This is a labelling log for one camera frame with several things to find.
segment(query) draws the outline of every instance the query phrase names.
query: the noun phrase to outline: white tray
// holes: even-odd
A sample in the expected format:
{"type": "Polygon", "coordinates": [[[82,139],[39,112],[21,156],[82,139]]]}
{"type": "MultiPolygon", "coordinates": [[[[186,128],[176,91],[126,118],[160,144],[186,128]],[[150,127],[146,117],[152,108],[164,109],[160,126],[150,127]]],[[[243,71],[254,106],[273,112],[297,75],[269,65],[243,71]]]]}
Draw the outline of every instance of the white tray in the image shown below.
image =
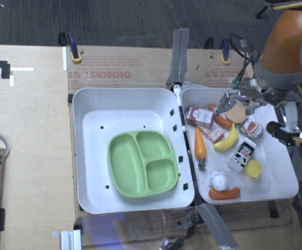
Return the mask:
{"type": "Polygon", "coordinates": [[[161,88],[85,88],[74,94],[73,112],[78,199],[85,211],[107,214],[191,204],[195,192],[174,93],[161,88]],[[108,165],[108,143],[115,135],[134,130],[155,130],[170,141],[179,173],[171,190],[129,198],[115,188],[108,165]]]}
{"type": "MultiPolygon", "coordinates": [[[[214,88],[190,88],[182,92],[182,105],[187,113],[190,106],[197,108],[208,108],[209,104],[219,104],[220,98],[225,90],[214,88]]],[[[212,204],[230,204],[249,201],[261,201],[269,199],[282,199],[294,197],[298,192],[298,180],[296,178],[291,159],[286,146],[273,138],[265,127],[268,122],[276,121],[277,117],[274,108],[266,105],[255,110],[251,115],[253,120],[263,127],[263,133],[254,142],[257,144],[251,159],[262,164],[262,174],[259,178],[253,179],[244,171],[236,173],[227,166],[228,160],[234,154],[238,145],[243,142],[244,135],[239,132],[239,138],[235,146],[225,152],[215,151],[213,144],[203,135],[207,148],[206,167],[201,169],[197,166],[198,161],[194,155],[195,127],[187,124],[189,145],[192,151],[198,189],[202,198],[212,204]],[[239,187],[241,194],[234,199],[214,200],[209,197],[209,181],[213,171],[225,171],[228,176],[229,187],[239,187]]]]}

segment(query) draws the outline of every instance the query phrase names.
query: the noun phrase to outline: white tape marking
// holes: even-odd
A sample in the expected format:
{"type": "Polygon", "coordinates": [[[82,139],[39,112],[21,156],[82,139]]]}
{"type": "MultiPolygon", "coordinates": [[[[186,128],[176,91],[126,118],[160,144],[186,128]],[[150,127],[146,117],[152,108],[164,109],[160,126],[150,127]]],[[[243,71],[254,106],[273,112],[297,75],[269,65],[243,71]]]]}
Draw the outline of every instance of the white tape marking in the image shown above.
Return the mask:
{"type": "Polygon", "coordinates": [[[63,47],[63,70],[67,70],[66,46],[63,47]]]}
{"type": "Polygon", "coordinates": [[[14,75],[13,74],[9,75],[9,86],[14,86],[14,75]]]}
{"type": "Polygon", "coordinates": [[[11,71],[34,71],[34,68],[10,68],[11,71]]]}

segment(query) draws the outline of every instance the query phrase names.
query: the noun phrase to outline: toy carrot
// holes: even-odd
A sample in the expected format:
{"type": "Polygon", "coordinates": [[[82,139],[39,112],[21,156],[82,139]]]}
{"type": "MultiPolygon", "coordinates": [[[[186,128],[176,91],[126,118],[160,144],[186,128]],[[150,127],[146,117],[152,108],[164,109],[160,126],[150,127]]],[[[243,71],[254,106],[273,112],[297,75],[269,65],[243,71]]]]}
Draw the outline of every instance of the toy carrot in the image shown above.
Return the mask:
{"type": "Polygon", "coordinates": [[[198,127],[195,127],[195,157],[198,159],[198,167],[205,167],[205,158],[207,156],[207,149],[204,140],[198,127]]]}

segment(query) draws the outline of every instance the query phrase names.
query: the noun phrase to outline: green divided plate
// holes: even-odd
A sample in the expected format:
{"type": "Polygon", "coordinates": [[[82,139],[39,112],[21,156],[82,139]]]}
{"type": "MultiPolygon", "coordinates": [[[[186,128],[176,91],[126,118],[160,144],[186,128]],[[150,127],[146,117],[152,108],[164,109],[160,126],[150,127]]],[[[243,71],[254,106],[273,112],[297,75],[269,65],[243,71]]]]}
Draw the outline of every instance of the green divided plate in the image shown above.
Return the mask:
{"type": "Polygon", "coordinates": [[[108,160],[117,190],[127,197],[160,194],[177,182],[172,147],[157,131],[130,131],[114,136],[108,145],[108,160]]]}

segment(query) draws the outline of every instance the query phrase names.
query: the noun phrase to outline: metal bracket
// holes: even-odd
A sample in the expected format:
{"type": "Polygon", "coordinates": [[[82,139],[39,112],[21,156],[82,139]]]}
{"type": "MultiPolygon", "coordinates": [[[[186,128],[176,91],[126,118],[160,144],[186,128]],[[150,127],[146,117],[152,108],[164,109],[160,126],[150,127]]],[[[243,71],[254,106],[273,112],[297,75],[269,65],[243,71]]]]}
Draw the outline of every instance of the metal bracket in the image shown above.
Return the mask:
{"type": "Polygon", "coordinates": [[[61,232],[61,250],[81,250],[81,230],[61,232]]]}
{"type": "Polygon", "coordinates": [[[174,30],[172,47],[171,74],[167,80],[166,87],[171,89],[174,84],[184,82],[187,67],[187,52],[189,42],[189,28],[174,30]]]}
{"type": "Polygon", "coordinates": [[[235,94],[236,93],[231,93],[229,91],[224,93],[223,97],[219,101],[219,105],[214,108],[216,116],[229,111],[236,104],[235,94]]]}
{"type": "Polygon", "coordinates": [[[203,203],[197,206],[197,212],[210,230],[220,249],[237,248],[238,244],[213,204],[203,203]]]}

